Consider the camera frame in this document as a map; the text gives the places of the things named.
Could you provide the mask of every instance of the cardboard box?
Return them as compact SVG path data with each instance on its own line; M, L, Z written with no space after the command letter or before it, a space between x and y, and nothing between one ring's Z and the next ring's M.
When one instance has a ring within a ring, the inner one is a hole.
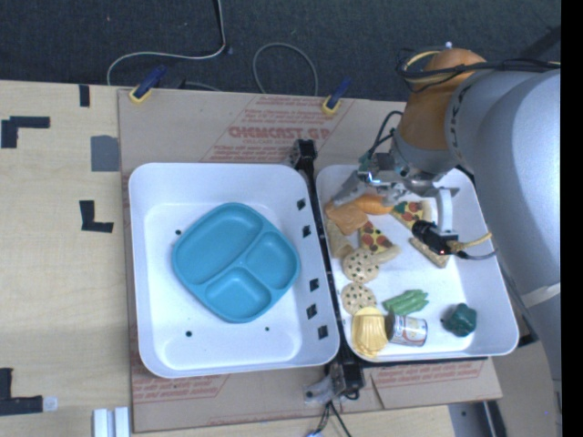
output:
M322 413L304 389L324 367L162 379L138 353L128 178L148 162L285 163L293 143L311 138L318 150L316 173L332 164L355 164L393 110L403 103L343 99L336 115L318 97L266 96L154 90L140 105L129 89L118 91L119 139L131 338L134 432L164 431L241 422L274 421ZM387 125L396 127L398 116ZM490 359L433 362L364 370L366 385L341 412L374 412L493 400L501 397Z

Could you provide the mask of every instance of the blue plate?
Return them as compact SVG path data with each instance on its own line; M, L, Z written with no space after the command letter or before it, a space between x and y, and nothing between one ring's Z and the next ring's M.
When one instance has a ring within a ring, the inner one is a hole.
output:
M185 231L172 268L207 308L229 322L249 322L273 306L300 273L295 247L262 214L222 204Z

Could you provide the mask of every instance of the blue clip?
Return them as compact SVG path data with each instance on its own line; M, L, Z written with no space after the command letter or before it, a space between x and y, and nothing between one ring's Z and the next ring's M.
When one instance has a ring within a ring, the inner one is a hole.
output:
M324 99L322 104L322 112L326 115L334 115L336 110L340 107L340 97L348 90L348 86L352 83L351 78L346 76L342 83L336 87L334 92Z
M166 75L167 71L168 69L164 65L154 68L139 85L129 92L129 99L135 104L141 104L149 97L152 93L152 87Z

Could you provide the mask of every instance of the tin can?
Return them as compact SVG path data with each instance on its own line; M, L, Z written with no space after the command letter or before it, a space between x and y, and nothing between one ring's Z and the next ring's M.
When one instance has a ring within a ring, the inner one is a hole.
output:
M387 338L391 343L423 346L427 340L427 321L411 316L399 316L393 310L385 318Z

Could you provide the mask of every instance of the green vegetable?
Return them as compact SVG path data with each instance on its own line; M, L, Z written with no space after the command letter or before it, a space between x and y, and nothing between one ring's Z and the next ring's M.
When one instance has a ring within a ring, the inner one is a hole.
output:
M444 321L444 328L457 337L466 337L476 329L476 319L476 311L462 302Z
M393 310L399 316L406 316L427 306L429 301L425 298L427 293L423 290L407 290L399 296L383 301L382 304L388 312Z

